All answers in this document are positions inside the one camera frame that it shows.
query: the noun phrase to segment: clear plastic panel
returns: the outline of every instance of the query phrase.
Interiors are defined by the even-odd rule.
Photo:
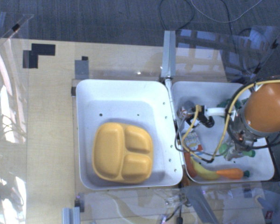
[[[176,32],[176,80],[254,79],[280,43],[280,27],[252,26],[249,36],[195,30]]]
[[[0,13],[0,223],[25,223],[31,15]]]
[[[103,28],[91,28],[104,34]],[[256,73],[280,43],[280,27],[253,26],[249,36],[226,35],[199,30],[177,30],[176,75],[173,82],[214,81],[245,83]],[[139,37],[137,30],[125,30],[119,37],[130,38],[129,45],[77,43],[75,60],[89,59],[90,79],[159,80],[163,58],[162,30],[149,30]],[[147,46],[147,41],[155,46]]]
[[[193,224],[280,224],[280,182],[104,191],[79,198],[81,223],[173,224],[182,217]]]

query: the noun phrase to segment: black cable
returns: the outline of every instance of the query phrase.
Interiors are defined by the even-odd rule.
[[[175,146],[176,150],[179,151],[179,152],[182,152],[182,153],[187,153],[188,151],[183,150],[183,149],[179,149],[179,148],[177,147],[177,137],[179,137],[180,128],[181,128],[182,124],[185,122],[186,119],[187,119],[186,116],[183,117],[183,119],[182,119],[182,121],[181,121],[181,124],[179,125],[179,127],[178,127],[178,129],[177,129],[177,131],[176,131],[176,133],[175,133],[175,138],[174,138],[174,146]]]
[[[177,206],[176,209],[172,212],[172,214],[166,218],[166,222],[169,221],[181,207],[182,207],[182,204]]]
[[[183,223],[183,219],[182,219],[182,206],[179,209],[179,217],[176,219],[176,224],[182,224]]]
[[[161,1],[160,1],[159,6],[158,6],[158,11],[159,11],[160,21],[161,21],[161,24],[162,24],[163,29],[164,29],[164,30],[168,30],[168,29],[166,28],[166,26],[165,26],[165,23],[164,23],[162,14],[161,14],[161,5],[162,5],[163,1],[164,1],[164,0],[161,0]],[[191,13],[191,16],[189,17],[188,22],[186,22],[185,24],[183,24],[181,27],[179,27],[179,28],[176,29],[176,30],[182,29],[182,28],[184,28],[185,26],[187,26],[187,25],[192,21],[192,19],[193,19],[193,17],[194,17],[194,9],[193,9],[193,7],[192,7],[192,4],[191,4],[188,0],[184,0],[184,1],[189,5],[189,7],[190,7],[191,10],[192,10],[192,13]]]

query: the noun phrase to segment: glass panel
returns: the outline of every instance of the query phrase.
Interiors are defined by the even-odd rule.
[[[0,223],[25,223],[28,50],[31,15],[0,13]]]
[[[81,61],[83,56],[89,59],[90,79],[157,81],[161,73],[163,47],[77,43],[75,60]]]
[[[177,31],[175,80],[243,84],[253,79],[280,43],[280,27],[252,26],[249,31],[249,36]]]

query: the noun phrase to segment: carrot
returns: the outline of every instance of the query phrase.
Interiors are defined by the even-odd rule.
[[[186,168],[187,172],[191,177],[196,177],[197,172],[195,171],[193,164],[191,162],[191,155],[190,153],[183,153],[183,156],[185,158]]]
[[[241,179],[244,176],[244,172],[239,168],[221,169],[216,171],[216,173],[230,179]]]

